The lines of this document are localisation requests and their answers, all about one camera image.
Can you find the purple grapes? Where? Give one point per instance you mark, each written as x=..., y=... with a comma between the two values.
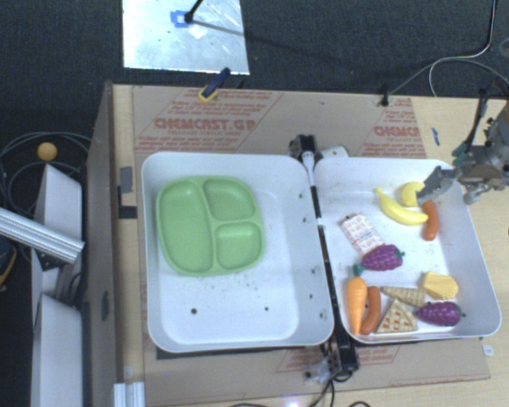
x=382, y=258
x=439, y=313

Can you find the white packet with orange print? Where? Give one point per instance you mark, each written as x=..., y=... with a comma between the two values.
x=361, y=232

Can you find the yellow banana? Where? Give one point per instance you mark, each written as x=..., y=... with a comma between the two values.
x=401, y=213

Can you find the orange ball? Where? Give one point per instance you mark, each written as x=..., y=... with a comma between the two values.
x=47, y=151

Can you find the green divided plate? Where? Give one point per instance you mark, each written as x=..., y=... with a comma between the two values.
x=186, y=227

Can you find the tan waffle biscuit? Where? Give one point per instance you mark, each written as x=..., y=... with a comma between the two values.
x=407, y=295

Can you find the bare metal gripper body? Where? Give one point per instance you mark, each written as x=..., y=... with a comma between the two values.
x=488, y=164

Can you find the pizza slice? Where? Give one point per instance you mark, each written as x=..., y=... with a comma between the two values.
x=396, y=319

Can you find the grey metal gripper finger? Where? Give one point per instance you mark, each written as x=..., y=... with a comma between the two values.
x=439, y=174
x=428, y=193

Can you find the brown cardboard board red print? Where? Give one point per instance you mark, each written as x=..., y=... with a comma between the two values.
x=271, y=117

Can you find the orange carrot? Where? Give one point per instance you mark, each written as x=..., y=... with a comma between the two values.
x=356, y=301

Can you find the white plastic tray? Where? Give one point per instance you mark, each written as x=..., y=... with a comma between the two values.
x=449, y=261
x=237, y=308

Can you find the thin black and white rod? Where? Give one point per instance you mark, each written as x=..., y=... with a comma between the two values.
x=322, y=235

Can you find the small yellow curved piece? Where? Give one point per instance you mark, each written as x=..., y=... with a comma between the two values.
x=408, y=194

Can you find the small white box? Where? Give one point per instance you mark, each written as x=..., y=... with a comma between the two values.
x=336, y=151

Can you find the orange sausage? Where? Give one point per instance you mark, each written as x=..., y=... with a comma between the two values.
x=431, y=223
x=373, y=310

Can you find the yellow cheese wedge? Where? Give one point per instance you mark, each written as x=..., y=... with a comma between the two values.
x=440, y=286

